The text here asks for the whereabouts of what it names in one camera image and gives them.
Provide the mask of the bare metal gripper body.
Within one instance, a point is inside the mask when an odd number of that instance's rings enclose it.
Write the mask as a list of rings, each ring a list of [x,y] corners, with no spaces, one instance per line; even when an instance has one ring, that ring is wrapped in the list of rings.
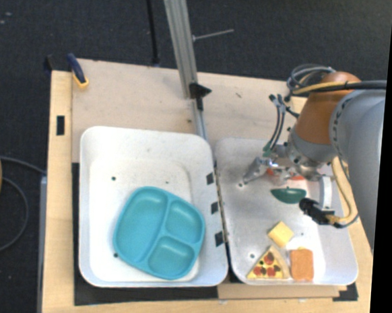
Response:
[[[318,181],[321,178],[319,168],[322,163],[309,159],[293,145],[276,145],[268,160],[273,173],[285,179],[301,176],[309,181]]]

